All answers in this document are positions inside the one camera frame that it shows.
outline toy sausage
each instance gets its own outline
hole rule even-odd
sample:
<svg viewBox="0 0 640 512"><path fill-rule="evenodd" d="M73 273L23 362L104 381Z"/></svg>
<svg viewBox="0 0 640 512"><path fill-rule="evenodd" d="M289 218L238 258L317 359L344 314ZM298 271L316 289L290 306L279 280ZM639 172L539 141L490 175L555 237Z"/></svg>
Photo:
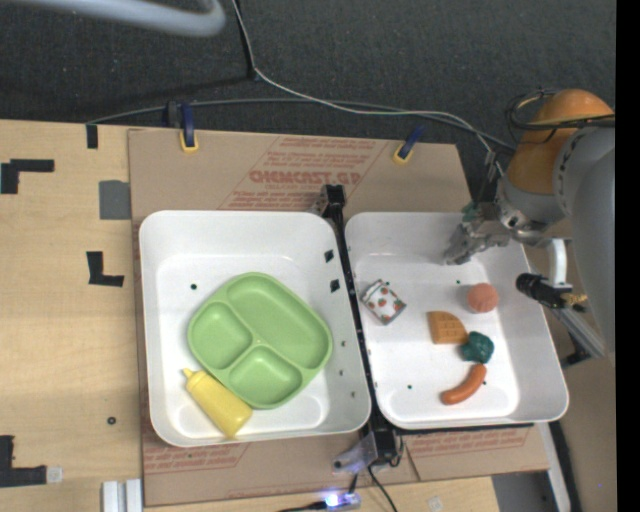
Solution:
<svg viewBox="0 0 640 512"><path fill-rule="evenodd" d="M462 384L442 393L440 396L442 403L445 405L453 405L466 400L482 386L486 375L487 367L485 365L480 363L474 364Z"/></svg>

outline mustard bottle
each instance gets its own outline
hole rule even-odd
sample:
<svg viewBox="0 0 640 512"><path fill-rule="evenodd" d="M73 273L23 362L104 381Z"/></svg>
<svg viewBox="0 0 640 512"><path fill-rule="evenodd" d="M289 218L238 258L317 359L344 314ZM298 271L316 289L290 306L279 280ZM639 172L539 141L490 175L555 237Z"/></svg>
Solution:
<svg viewBox="0 0 640 512"><path fill-rule="evenodd" d="M203 370L184 368L187 391L227 438L235 437L253 410Z"/></svg>

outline light wood surface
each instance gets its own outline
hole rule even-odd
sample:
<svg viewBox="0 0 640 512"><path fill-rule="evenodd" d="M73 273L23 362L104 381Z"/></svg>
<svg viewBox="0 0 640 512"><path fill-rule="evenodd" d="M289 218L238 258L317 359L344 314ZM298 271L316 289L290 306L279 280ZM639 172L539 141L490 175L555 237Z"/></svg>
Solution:
<svg viewBox="0 0 640 512"><path fill-rule="evenodd" d="M56 166L21 173L18 194L0 196L0 434L16 436L14 467L64 472L59 484L0 489L2 511L97 511L102 482L141 477L131 222L100 220L98 210L100 181L128 181L126 135L126 127L100 127L93 150L82 125L0 121L0 161ZM124 275L122 288L88 285L87 251L104 253L104 273ZM489 477L388 491L399 511L498 510ZM362 510L390 510L378 489L361 492ZM158 510L276 511L317 499Z"/></svg>

